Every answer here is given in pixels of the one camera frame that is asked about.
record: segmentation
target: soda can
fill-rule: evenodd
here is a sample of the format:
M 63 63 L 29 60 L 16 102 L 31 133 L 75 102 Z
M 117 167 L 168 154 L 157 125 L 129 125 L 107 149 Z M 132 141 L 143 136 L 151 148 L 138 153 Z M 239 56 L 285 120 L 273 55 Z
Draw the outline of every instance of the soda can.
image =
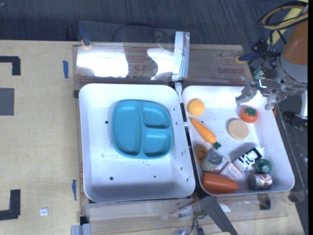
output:
M 222 156 L 216 150 L 211 150 L 201 162 L 201 168 L 204 171 L 213 172 L 222 162 Z
M 272 186 L 273 179 L 268 173 L 250 174 L 247 183 L 250 190 L 268 189 Z

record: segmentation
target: gray carpet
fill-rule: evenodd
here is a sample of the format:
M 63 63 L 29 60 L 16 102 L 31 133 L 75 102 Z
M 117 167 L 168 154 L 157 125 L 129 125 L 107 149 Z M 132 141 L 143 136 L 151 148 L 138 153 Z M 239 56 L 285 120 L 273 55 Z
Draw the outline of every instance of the gray carpet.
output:
M 185 30 L 192 44 L 239 44 L 248 53 L 269 34 L 258 19 L 290 1 L 295 0 L 0 0 L 0 39 L 66 41 L 67 27 L 77 34 L 84 20 Z M 299 98 L 287 98 L 279 109 L 298 112 Z M 308 234 L 307 133 L 287 124 L 280 130 L 296 177 L 293 200 Z

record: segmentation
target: white plastic tray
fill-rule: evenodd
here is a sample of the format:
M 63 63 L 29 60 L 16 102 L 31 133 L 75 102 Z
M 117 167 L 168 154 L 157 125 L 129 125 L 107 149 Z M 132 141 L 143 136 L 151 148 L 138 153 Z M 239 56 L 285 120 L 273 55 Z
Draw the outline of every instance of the white plastic tray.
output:
M 228 194 L 212 194 L 216 196 L 226 195 L 242 195 L 262 192 L 284 192 L 292 189 L 294 185 L 294 175 L 288 160 L 286 150 L 280 136 L 279 129 L 273 112 L 264 109 L 267 99 L 259 92 L 249 102 L 237 106 L 235 97 L 241 94 L 243 87 L 226 87 L 226 86 L 188 86 L 183 90 L 182 97 L 185 105 L 187 121 L 189 125 L 190 138 L 193 148 L 200 144 L 208 149 L 212 145 L 207 143 L 199 135 L 190 117 L 203 121 L 203 124 L 212 130 L 217 136 L 217 142 L 222 146 L 218 151 L 226 157 L 230 162 L 253 147 L 264 148 L 264 159 L 271 162 L 273 185 L 269 189 L 249 190 L 246 183 L 248 174 L 254 172 L 247 170 L 238 180 L 238 184 L 243 189 L 237 190 L 235 193 Z M 205 111 L 201 116 L 192 116 L 188 110 L 188 103 L 192 99 L 200 99 L 205 104 Z M 259 112 L 259 118 L 255 123 L 247 123 L 249 135 L 244 140 L 236 140 L 227 132 L 227 124 L 237 118 L 240 119 L 239 112 L 244 105 L 251 106 Z M 200 181 L 203 177 L 203 170 L 197 165 Z
M 165 107 L 173 126 L 173 147 L 164 157 L 120 155 L 112 144 L 112 113 L 118 102 L 146 100 Z M 195 189 L 179 98 L 165 85 L 87 84 L 79 92 L 84 190 L 95 202 L 183 198 Z

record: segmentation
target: blue plate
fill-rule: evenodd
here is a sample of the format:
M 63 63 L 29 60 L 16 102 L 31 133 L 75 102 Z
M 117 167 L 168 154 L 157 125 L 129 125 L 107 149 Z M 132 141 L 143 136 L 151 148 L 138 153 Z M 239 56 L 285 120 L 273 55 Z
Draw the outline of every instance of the blue plate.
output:
M 115 106 L 111 134 L 114 148 L 129 158 L 161 158 L 173 146 L 170 114 L 163 106 L 144 100 L 123 100 Z

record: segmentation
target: black square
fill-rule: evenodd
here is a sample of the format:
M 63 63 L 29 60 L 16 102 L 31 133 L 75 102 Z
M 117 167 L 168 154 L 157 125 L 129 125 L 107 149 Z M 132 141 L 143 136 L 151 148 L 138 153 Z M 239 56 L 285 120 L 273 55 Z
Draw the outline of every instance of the black square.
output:
M 14 88 L 0 88 L 0 116 L 14 115 Z

